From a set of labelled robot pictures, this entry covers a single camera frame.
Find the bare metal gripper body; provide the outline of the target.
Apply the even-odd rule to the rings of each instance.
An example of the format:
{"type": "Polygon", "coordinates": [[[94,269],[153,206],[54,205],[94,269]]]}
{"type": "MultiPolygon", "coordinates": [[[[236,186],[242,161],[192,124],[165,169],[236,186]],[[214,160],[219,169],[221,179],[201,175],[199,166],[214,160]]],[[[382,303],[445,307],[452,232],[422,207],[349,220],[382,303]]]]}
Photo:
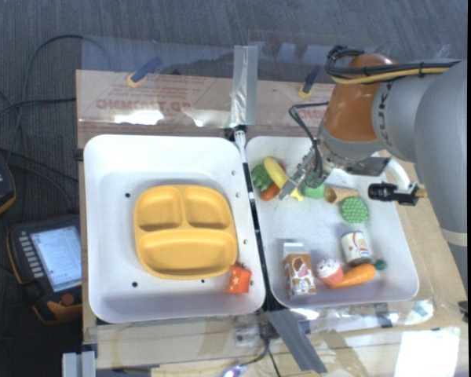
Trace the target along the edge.
{"type": "Polygon", "coordinates": [[[345,167],[346,159],[334,154],[329,148],[310,148],[308,154],[297,166],[294,181],[301,184],[310,172],[319,171],[325,182],[334,169],[345,167]]]}

